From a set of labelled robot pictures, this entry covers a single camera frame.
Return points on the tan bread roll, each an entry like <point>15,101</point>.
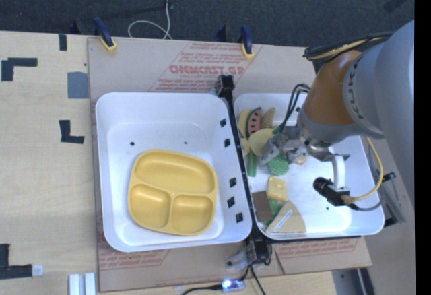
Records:
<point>268,118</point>

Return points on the yellow cheese cube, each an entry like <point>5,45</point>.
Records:
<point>276,188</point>

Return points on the green lettuce leaf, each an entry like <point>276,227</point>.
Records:
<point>274,207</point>

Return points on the white plastic tray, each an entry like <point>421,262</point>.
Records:
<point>161,118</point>
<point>336,219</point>

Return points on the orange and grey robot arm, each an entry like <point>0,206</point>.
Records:
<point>367,85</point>

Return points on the green grapes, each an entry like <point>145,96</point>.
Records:
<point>278,165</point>

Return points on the thin black rod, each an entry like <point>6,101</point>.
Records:
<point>243,162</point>

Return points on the tan cheese wedge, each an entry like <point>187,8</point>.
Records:
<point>288,221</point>

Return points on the yellow taco shell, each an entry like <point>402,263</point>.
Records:
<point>260,140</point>

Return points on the black cylinder on white bracket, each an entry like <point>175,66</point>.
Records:
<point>338,172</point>

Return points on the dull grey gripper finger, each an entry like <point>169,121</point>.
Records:
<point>269,152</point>
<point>291,155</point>

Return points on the small beige toy food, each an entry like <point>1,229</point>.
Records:
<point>300,159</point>

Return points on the green and red watermelon slice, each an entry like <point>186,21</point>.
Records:
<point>254,120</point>

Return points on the small yellow slice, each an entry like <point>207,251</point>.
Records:
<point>244,146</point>

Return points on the green celery stick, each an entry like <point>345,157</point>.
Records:
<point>252,165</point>

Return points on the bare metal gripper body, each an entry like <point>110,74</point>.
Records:
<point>298,139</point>

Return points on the yellow divided plate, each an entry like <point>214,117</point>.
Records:
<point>171,192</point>

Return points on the yellow melon slice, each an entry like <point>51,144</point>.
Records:
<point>243,122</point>

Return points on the brown cardboard board red print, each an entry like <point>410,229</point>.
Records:
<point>141,64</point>

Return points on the brown chocolate bar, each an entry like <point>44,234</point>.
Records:
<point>262,206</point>

